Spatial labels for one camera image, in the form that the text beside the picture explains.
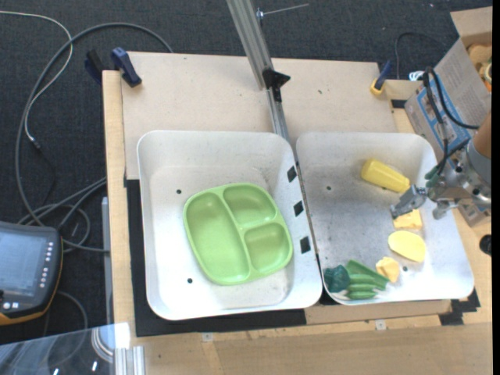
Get blue and grey printed carton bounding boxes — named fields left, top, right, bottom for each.
left=403, top=37, right=493, bottom=228

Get yellow oval slice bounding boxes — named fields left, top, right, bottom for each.
left=387, top=230, right=427, bottom=264

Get dark green broccoli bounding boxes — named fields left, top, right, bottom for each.
left=323, top=264, right=352, bottom=294

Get green pea pod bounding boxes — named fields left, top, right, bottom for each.
left=345, top=259, right=390, bottom=301

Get brown cardboard box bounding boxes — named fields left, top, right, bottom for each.
left=449, top=5, right=493, bottom=93

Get white plastic tray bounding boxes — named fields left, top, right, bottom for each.
left=136, top=130, right=324, bottom=322
left=295, top=131, right=476, bottom=306

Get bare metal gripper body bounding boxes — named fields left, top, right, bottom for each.
left=427, top=156, right=493, bottom=210

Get small yellow cheese chunk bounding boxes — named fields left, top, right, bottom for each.
left=375, top=256, right=402, bottom=284

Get green divided plate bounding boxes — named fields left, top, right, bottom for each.
left=182, top=182, right=295, bottom=287

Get pale flat board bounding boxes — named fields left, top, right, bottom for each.
left=120, top=51, right=454, bottom=326

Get yellow cheese wedge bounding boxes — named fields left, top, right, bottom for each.
left=392, top=208, right=423, bottom=232

